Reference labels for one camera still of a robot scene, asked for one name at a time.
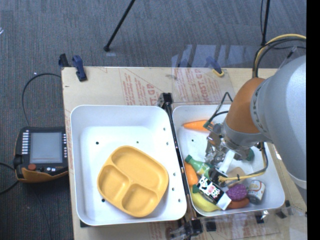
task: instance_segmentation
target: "yellow plate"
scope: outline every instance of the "yellow plate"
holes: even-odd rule
[[[133,146],[120,146],[106,160],[97,188],[105,200],[134,217],[152,213],[169,183],[166,168]]]

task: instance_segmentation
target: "black tripod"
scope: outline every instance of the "black tripod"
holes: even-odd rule
[[[127,17],[127,14],[129,13],[129,11],[130,11],[131,7],[134,5],[135,1],[136,1],[136,0],[131,0],[131,2],[129,3],[129,6],[128,6],[128,7],[127,7],[127,9],[125,10],[125,12],[124,12],[124,14],[123,14],[122,18],[120,19],[120,21],[119,21],[118,25],[116,26],[116,28],[115,28],[115,30],[114,30],[114,32],[113,32],[113,34],[112,34],[112,36],[110,37],[110,39],[109,39],[108,43],[106,44],[106,46],[105,46],[105,47],[103,47],[103,49],[104,49],[106,52],[109,52],[109,51],[110,51],[110,45],[111,45],[111,43],[112,43],[113,39],[115,38],[115,36],[116,36],[116,34],[117,34],[118,30],[120,29],[120,27],[121,27],[122,23],[124,22],[125,18]]]
[[[265,16],[264,16],[264,27],[263,27],[263,32],[262,32],[262,43],[261,43],[262,46],[264,46],[266,44],[269,9],[270,9],[270,0],[267,0],[266,1]]]

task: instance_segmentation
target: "yellow cable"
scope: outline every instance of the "yellow cable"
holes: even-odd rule
[[[266,168],[266,157],[264,156],[264,154],[262,154],[262,157],[263,157],[263,168]],[[245,176],[240,176],[240,177],[223,177],[223,176],[219,176],[218,177],[218,181],[223,183],[223,182],[226,182],[226,181],[234,181],[234,180],[243,180],[243,179],[249,179],[249,178],[252,178],[252,177],[257,177],[257,176],[260,176],[262,174],[264,174],[266,172],[266,170],[262,171],[262,172],[259,172],[259,173],[255,173],[255,174],[250,174],[250,175],[245,175]]]
[[[257,54],[256,56],[256,59],[255,59],[255,62],[254,62],[254,67],[256,68],[257,67],[257,61],[258,61],[258,58],[260,57],[261,53],[263,52],[263,50],[267,47],[267,44],[273,42],[273,41],[276,41],[276,40],[279,40],[281,38],[291,38],[291,37],[296,37],[296,38],[301,38],[301,39],[307,39],[304,35],[301,35],[301,34],[282,34],[282,35],[278,35],[276,36],[275,38],[271,39],[270,41],[268,41],[266,43],[266,46],[263,47]]]

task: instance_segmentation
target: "orange toy carrot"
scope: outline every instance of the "orange toy carrot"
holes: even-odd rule
[[[192,186],[194,184],[198,183],[198,176],[197,173],[195,171],[195,169],[192,167],[191,164],[187,163],[187,162],[183,162],[184,164],[184,169],[185,169],[185,174],[186,174],[186,179],[188,181],[188,185]]]
[[[190,130],[195,131],[208,131],[208,129],[204,128],[204,124],[207,122],[207,120],[198,120],[198,121],[192,121],[192,122],[186,122],[183,127]]]

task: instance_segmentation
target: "gray carpet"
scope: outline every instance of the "gray carpet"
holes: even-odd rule
[[[13,165],[26,125],[25,84],[35,74],[60,75],[61,54],[70,64],[79,55],[84,66],[204,67],[211,56],[221,67],[251,68],[261,47],[267,0],[136,0],[105,52],[130,1],[0,0],[0,162]],[[266,41],[306,32],[307,0],[270,0]],[[272,50],[260,67],[277,68],[288,53]],[[305,53],[298,48],[294,56]],[[60,78],[32,81],[24,105],[30,126],[63,126]],[[0,165],[0,192],[14,182],[13,170]],[[70,202],[67,176],[18,183],[0,195],[0,239],[73,239]]]

